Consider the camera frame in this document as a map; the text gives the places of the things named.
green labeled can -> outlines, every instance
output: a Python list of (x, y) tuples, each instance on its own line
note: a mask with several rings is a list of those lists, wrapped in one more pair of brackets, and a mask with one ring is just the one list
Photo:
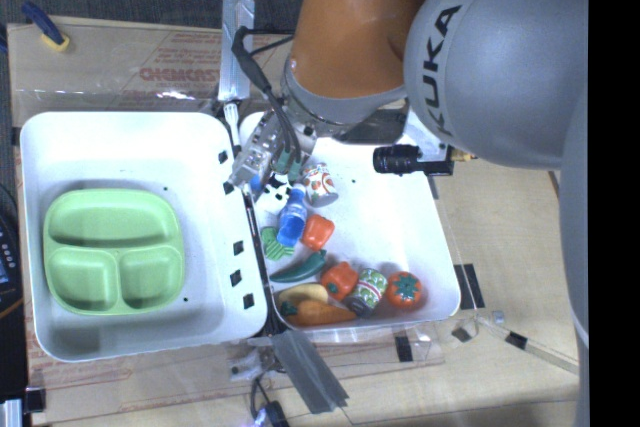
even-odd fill
[(387, 278), (375, 269), (364, 269), (353, 291), (344, 298), (343, 303), (358, 317), (373, 315), (388, 286)]

toy can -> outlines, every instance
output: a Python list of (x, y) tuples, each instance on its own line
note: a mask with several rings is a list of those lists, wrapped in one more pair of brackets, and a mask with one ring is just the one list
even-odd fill
[(324, 162), (305, 167), (302, 176), (302, 183), (306, 187), (307, 197), (312, 206), (324, 207), (338, 199), (338, 191)]
[(379, 271), (364, 269), (360, 273), (355, 288), (343, 302), (358, 317), (370, 317), (387, 290), (388, 284), (387, 278)]

beige table surface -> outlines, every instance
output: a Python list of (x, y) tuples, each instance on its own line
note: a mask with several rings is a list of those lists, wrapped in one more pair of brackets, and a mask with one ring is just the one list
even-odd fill
[[(332, 413), (309, 414), (286, 376), (266, 379), (290, 425), (572, 424), (577, 350), (550, 174), (473, 160), (435, 183), (452, 259), (473, 264), (486, 306), (425, 326), (433, 343), (422, 363), (392, 363), (375, 347), (322, 352), (350, 397)], [(491, 324), (496, 311), (503, 324)], [(249, 383), (229, 380), (228, 347), (64, 364), (38, 347), (28, 320), (31, 384), (47, 394), (35, 425), (252, 424)], [(477, 335), (460, 342), (451, 332), (461, 325)], [(504, 341), (510, 331), (527, 337), (527, 351)]]

green plate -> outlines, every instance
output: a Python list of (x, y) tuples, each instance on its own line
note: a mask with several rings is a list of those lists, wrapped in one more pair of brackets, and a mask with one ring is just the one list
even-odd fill
[(66, 309), (123, 315), (171, 303), (184, 284), (184, 244), (171, 205), (133, 189), (59, 196), (43, 233), (49, 290)]

blue bottle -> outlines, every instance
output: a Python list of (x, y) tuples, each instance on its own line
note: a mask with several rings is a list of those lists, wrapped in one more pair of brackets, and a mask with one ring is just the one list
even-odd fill
[(280, 229), (276, 240), (283, 246), (293, 247), (302, 237), (304, 225), (307, 222), (307, 209), (303, 200), (304, 185), (297, 183), (291, 189), (287, 204), (280, 212)]

